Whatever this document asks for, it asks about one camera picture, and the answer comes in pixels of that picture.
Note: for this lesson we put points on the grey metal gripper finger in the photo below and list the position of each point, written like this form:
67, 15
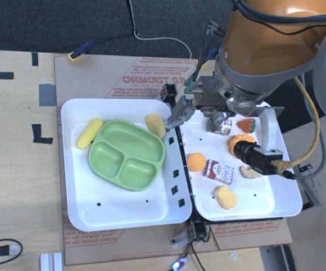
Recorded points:
180, 113
215, 121

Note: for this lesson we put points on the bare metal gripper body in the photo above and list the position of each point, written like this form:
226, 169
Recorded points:
213, 97

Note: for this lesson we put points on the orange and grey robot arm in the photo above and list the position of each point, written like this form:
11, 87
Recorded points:
267, 38

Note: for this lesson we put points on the small red and white packet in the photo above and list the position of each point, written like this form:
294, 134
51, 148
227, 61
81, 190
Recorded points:
225, 128

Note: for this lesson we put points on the yellow oval crisp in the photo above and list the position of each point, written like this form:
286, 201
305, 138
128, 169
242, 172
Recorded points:
155, 125

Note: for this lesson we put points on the red strawberry with green leaves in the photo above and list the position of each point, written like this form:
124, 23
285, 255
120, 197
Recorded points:
246, 125

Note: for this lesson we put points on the orange pumpkin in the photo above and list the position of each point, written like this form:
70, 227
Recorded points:
243, 138

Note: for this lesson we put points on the orange round biscuit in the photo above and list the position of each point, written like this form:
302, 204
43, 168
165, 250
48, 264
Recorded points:
196, 161

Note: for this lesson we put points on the red and white carton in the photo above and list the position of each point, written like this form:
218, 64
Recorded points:
219, 171

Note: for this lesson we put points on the beige croissant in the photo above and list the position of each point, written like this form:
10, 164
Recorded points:
247, 173

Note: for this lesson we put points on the green divided plate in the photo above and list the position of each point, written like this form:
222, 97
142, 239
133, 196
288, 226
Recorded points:
123, 151

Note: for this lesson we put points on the white plastic tray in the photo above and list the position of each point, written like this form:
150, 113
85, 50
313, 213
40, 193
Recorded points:
253, 202
118, 207

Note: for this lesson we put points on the brown cardboard board red print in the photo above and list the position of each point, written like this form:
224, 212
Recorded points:
95, 78

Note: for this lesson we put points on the yellow corn cob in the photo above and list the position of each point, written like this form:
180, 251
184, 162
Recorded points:
89, 133

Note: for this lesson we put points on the black cylinder on white bracket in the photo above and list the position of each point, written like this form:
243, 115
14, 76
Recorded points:
257, 157

